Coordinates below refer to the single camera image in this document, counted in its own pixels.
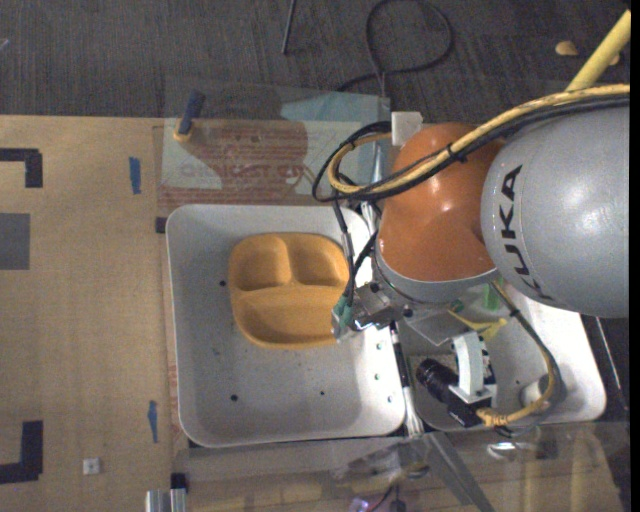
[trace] cardboard surface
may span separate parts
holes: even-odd
[[[169,487],[151,138],[162,123],[0,117],[0,146],[44,158],[42,189],[0,164],[0,213],[31,216],[30,269],[0,270],[0,418],[3,430],[44,421],[44,472],[0,486],[3,512],[141,510],[147,490]],[[141,162],[141,194],[129,157]],[[101,458],[101,474],[82,475],[89,457]]]

